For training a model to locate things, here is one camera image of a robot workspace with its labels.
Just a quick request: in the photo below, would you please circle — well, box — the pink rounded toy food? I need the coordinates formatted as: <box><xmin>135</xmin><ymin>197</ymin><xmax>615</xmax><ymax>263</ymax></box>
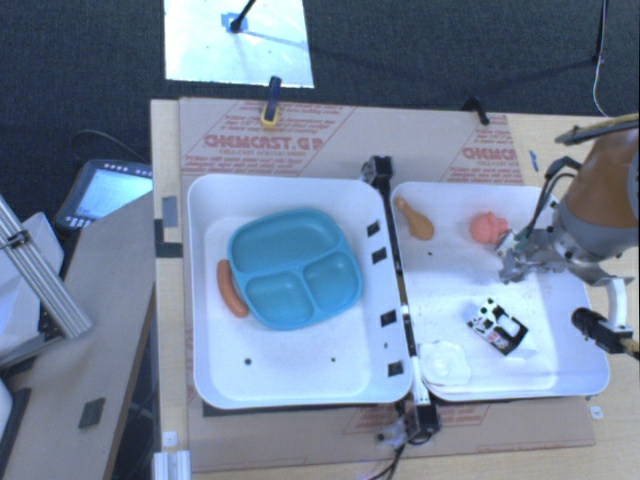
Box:
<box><xmin>469</xmin><ymin>210</ymin><xmax>511</xmax><ymax>246</ymax></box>

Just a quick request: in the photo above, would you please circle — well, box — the thin black and white rod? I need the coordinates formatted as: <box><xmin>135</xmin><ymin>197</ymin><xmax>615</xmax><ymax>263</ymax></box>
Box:
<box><xmin>377</xmin><ymin>180</ymin><xmax>430</xmax><ymax>405</ymax></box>

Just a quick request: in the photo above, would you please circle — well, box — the white plastic cup lid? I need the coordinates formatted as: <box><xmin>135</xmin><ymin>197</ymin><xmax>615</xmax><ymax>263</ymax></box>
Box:
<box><xmin>418</xmin><ymin>340</ymin><xmax>473</xmax><ymax>387</ymax></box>

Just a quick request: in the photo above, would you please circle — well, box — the black cylinder on white bracket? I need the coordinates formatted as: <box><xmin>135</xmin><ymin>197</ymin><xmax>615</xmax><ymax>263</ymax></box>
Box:
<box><xmin>571</xmin><ymin>266</ymin><xmax>640</xmax><ymax>358</ymax></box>

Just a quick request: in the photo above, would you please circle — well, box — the black and white carton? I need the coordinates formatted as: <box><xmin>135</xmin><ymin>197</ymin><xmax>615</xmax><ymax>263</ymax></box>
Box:
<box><xmin>465</xmin><ymin>297</ymin><xmax>530</xmax><ymax>357</ymax></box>

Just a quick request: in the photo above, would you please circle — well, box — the orange toy sausage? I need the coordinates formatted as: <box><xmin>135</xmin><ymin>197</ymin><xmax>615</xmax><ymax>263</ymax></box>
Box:
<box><xmin>215</xmin><ymin>259</ymin><xmax>250</xmax><ymax>319</ymax></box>

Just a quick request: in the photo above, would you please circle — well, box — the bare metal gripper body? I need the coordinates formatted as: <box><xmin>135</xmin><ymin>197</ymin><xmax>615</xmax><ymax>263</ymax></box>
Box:
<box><xmin>514</xmin><ymin>226</ymin><xmax>587</xmax><ymax>275</ymax></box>

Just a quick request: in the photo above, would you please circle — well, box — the tan toy chicken drumstick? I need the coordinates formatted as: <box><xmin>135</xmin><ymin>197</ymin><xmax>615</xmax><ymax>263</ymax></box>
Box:
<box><xmin>392</xmin><ymin>196</ymin><xmax>436</xmax><ymax>242</ymax></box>

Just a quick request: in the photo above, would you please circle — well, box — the blue divided plate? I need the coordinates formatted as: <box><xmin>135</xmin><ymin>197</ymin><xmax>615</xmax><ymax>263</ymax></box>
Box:
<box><xmin>226</xmin><ymin>207</ymin><xmax>364</xmax><ymax>332</ymax></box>

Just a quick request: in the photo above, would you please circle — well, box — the brown cardboard board red print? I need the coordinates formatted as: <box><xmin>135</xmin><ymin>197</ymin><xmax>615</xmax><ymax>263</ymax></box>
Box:
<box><xmin>178</xmin><ymin>96</ymin><xmax>598</xmax><ymax>473</ymax></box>

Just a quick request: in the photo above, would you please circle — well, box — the white plastic tray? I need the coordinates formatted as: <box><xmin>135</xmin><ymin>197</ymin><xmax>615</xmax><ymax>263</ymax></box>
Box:
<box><xmin>391</xmin><ymin>181</ymin><xmax>612</xmax><ymax>403</ymax></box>
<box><xmin>187</xmin><ymin>173</ymin><xmax>414</xmax><ymax>411</ymax></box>

